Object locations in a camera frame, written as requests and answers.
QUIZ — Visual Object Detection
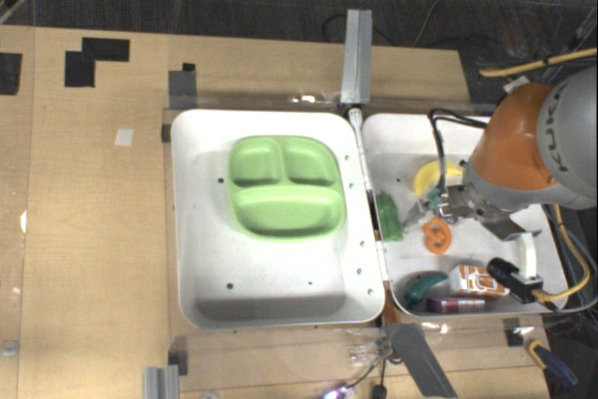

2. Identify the orange pretzel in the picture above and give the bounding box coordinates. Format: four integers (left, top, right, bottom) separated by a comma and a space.
422, 218, 453, 256

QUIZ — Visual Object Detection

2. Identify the orange and white carton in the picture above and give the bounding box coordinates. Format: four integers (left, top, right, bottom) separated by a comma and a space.
448, 264, 511, 299

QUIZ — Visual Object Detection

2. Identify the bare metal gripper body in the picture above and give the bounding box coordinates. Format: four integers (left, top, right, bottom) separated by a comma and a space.
439, 183, 483, 221

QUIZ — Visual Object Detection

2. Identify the green broccoli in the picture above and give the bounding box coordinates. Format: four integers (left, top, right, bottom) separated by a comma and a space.
375, 192, 405, 244

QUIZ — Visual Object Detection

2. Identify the white plastic tray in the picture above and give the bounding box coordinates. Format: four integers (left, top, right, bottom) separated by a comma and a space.
362, 112, 572, 320
169, 107, 387, 331

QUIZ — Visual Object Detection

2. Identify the yellow banana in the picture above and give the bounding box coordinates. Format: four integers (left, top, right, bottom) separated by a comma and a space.
412, 159, 464, 197

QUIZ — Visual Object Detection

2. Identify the green divided plate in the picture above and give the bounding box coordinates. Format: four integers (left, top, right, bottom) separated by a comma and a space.
227, 135, 349, 241

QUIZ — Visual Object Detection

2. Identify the black cylinder on white bracket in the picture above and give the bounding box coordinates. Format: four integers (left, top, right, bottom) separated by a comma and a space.
485, 232, 546, 306

